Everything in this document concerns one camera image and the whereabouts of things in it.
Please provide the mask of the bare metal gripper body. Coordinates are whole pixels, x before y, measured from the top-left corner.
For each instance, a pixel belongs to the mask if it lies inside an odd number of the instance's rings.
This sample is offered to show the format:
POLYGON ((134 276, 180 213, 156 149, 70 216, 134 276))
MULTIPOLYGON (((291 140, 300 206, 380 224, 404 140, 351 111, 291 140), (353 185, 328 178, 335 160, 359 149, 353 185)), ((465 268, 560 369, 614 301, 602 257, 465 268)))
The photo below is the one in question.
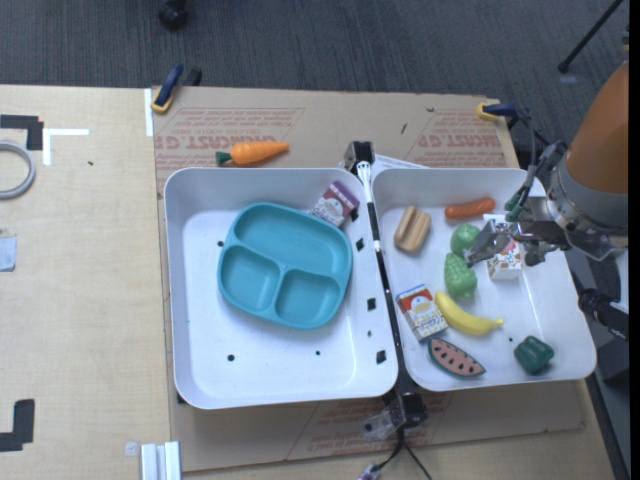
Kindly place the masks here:
POLYGON ((628 248, 626 210, 602 198, 584 200, 582 205, 565 196, 528 198, 518 216, 514 238, 544 248, 575 249, 601 261, 628 248))

